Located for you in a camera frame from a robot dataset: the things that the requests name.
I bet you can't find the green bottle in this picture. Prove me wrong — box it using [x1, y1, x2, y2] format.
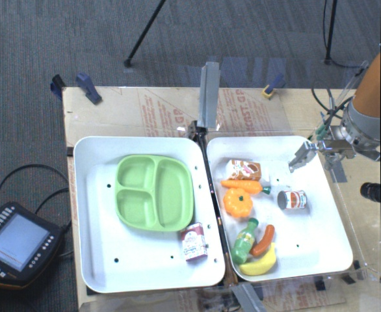
[230, 217, 260, 266]

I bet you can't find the brown cardboard board red print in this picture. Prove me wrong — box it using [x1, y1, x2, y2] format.
[61, 86, 381, 312]

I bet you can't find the yellow banana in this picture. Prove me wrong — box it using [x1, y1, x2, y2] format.
[239, 242, 278, 277]

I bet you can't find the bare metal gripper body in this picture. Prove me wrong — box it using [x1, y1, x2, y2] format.
[317, 124, 381, 163]

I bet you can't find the orange sausage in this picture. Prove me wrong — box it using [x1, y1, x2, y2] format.
[249, 224, 276, 258]

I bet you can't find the red and white can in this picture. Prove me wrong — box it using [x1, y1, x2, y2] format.
[276, 189, 308, 211]

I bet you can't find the orange carrot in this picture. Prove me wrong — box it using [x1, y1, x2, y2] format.
[220, 179, 272, 196]

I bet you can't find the thin black rod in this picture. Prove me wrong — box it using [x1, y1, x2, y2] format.
[195, 131, 239, 287]

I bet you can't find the orange pumpkin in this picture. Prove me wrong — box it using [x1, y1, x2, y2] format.
[222, 187, 254, 219]

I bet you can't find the red and white carton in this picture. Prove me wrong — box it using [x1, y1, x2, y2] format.
[180, 222, 209, 262]

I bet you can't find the orange and white carton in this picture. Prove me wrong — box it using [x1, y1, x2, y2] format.
[226, 159, 263, 182]

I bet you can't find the green divided plate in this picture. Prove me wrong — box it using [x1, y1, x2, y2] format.
[114, 153, 195, 233]

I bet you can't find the white plastic tray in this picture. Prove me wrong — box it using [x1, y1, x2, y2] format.
[205, 135, 354, 283]
[73, 136, 227, 294]

